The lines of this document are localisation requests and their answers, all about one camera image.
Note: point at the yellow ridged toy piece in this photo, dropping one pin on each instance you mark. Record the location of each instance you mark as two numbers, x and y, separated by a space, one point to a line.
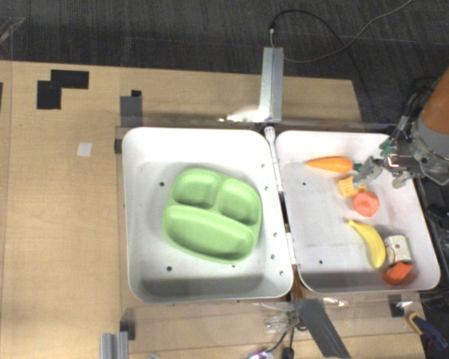
347 186

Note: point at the yellow banana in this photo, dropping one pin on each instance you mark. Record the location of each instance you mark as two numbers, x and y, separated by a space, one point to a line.
372 243

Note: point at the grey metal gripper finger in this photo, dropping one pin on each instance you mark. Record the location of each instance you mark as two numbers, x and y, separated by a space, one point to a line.
379 170
366 167

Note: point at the orange carrot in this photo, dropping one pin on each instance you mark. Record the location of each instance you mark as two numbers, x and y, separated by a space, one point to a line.
331 164

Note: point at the white plastic tray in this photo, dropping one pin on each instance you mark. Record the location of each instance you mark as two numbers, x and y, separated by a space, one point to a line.
322 208
149 152

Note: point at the green divided plate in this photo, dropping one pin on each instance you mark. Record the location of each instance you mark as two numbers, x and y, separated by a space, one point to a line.
209 230

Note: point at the white can with orange print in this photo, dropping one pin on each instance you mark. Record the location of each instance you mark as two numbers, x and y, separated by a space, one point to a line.
397 248

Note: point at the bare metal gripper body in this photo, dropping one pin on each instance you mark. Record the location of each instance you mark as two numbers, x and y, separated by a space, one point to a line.
426 165

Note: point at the pale wood board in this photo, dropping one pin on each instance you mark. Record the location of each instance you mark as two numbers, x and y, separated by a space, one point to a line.
60 219

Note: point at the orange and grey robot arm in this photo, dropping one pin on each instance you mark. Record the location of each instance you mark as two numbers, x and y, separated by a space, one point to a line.
446 103

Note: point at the pink doughnut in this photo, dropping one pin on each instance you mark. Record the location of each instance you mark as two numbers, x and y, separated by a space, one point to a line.
366 203

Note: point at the orange cube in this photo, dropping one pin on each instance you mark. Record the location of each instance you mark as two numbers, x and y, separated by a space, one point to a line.
397 273

